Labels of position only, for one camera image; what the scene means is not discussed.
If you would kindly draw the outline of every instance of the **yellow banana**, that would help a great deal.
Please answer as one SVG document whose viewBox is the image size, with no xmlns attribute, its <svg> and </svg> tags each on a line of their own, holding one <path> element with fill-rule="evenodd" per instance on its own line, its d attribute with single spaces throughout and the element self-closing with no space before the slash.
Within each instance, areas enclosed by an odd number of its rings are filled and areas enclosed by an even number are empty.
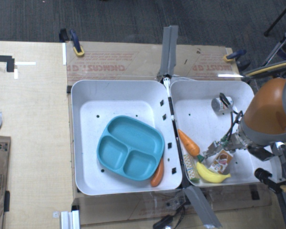
<svg viewBox="0 0 286 229">
<path fill-rule="evenodd" d="M 196 164 L 198 174 L 206 181 L 212 182 L 212 183 L 221 183 L 223 180 L 225 180 L 228 177 L 231 177 L 230 173 L 228 175 L 221 175 L 218 173 L 214 173 L 210 171 L 207 167 L 204 166 L 204 164 L 197 162 Z"/>
</svg>

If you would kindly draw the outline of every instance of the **blue divided plate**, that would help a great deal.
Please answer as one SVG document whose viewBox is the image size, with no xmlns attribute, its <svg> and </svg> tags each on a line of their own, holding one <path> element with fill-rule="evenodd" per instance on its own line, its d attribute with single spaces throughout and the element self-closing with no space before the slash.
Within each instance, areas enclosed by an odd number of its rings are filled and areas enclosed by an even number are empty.
<svg viewBox="0 0 286 229">
<path fill-rule="evenodd" d="M 103 166 L 136 181 L 154 174 L 163 151 L 164 139 L 159 131 L 124 115 L 108 123 L 97 145 L 97 157 Z"/>
</svg>

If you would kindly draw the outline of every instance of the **orange carrot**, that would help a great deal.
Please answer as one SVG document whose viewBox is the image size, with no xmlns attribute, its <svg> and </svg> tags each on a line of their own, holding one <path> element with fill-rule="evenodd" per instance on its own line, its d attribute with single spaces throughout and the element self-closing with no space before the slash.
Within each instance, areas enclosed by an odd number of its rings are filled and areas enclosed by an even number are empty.
<svg viewBox="0 0 286 229">
<path fill-rule="evenodd" d="M 198 156 L 200 153 L 199 146 L 190 139 L 183 131 L 178 129 L 178 134 L 180 137 L 180 140 L 182 141 L 185 149 L 189 152 L 191 156 Z"/>
<path fill-rule="evenodd" d="M 164 174 L 164 161 L 163 158 L 160 159 L 160 163 L 155 171 L 155 173 L 153 174 L 153 178 L 151 180 L 151 186 L 152 187 L 156 187 L 159 185 L 159 183 L 162 180 Z"/>
</svg>

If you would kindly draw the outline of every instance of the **white tape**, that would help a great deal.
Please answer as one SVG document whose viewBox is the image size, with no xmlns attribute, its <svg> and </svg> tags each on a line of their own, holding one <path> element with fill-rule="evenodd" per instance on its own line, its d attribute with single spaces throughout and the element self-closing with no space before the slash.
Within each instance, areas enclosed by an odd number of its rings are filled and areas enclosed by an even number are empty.
<svg viewBox="0 0 286 229">
<path fill-rule="evenodd" d="M 15 65 L 36 65 L 36 62 L 15 62 Z"/>
<path fill-rule="evenodd" d="M 67 64 L 67 57 L 66 57 L 66 43 L 62 44 L 62 64 Z"/>
<path fill-rule="evenodd" d="M 18 69 L 17 68 L 15 68 L 14 69 L 14 79 L 18 79 Z"/>
<path fill-rule="evenodd" d="M 207 228 L 207 229 L 215 228 L 215 226 L 213 226 L 213 225 L 204 225 L 204 227 Z"/>
<path fill-rule="evenodd" d="M 218 77 L 235 77 L 235 78 L 241 78 L 242 75 L 239 74 L 218 74 Z"/>
</svg>

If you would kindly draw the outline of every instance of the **food package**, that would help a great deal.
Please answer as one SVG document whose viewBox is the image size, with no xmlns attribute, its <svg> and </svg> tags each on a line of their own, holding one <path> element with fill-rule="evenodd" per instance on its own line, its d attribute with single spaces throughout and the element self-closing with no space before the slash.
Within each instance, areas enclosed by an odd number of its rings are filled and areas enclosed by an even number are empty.
<svg viewBox="0 0 286 229">
<path fill-rule="evenodd" d="M 223 174 L 225 169 L 228 167 L 229 163 L 233 158 L 233 154 L 228 153 L 222 149 L 211 163 L 209 170 L 216 172 L 218 174 Z"/>
<path fill-rule="evenodd" d="M 184 154 L 183 159 L 184 159 L 185 169 L 189 176 L 189 179 L 192 182 L 196 182 L 196 183 L 199 182 L 200 176 L 196 168 L 195 159 L 189 154 Z"/>
</svg>

